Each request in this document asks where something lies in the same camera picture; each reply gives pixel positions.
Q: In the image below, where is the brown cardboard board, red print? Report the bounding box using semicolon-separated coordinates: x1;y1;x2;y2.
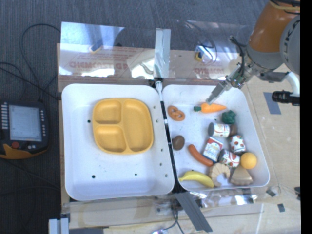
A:
56;42;301;230

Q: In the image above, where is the black cylinder on white bracket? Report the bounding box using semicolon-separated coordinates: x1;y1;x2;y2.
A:
272;71;301;106

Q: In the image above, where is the red sausage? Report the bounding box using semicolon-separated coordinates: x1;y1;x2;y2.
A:
188;144;215;168

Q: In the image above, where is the brown pretzel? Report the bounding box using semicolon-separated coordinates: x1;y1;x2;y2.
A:
167;105;186;122

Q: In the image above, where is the green broccoli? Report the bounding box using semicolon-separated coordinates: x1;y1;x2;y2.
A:
221;110;237;125

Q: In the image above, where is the white can with strawberry print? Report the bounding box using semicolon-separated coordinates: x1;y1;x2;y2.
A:
217;149;241;168
228;135;247;155

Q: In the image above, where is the white can with red print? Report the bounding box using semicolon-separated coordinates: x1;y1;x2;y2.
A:
208;122;238;138

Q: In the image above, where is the white plastic tray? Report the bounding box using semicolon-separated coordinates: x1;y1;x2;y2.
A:
61;83;176;201
161;84;271;193

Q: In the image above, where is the beige croissant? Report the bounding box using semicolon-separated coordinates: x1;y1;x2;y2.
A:
209;162;231;188

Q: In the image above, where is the orange carrot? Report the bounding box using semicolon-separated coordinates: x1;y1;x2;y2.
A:
194;102;227;114

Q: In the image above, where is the orange ball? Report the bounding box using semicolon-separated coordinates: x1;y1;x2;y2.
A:
240;152;258;170

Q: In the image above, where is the white and red carton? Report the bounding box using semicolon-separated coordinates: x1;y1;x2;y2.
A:
202;136;224;163

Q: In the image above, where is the yellow divided plate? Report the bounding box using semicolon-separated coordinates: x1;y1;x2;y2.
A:
92;97;155;155

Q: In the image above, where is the yellow banana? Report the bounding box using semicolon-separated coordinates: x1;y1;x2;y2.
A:
178;170;215;189

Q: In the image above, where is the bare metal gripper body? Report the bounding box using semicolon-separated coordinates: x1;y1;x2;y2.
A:
224;60;261;89

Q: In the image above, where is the beige pie slice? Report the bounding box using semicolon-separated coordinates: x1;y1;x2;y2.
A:
230;165;254;186

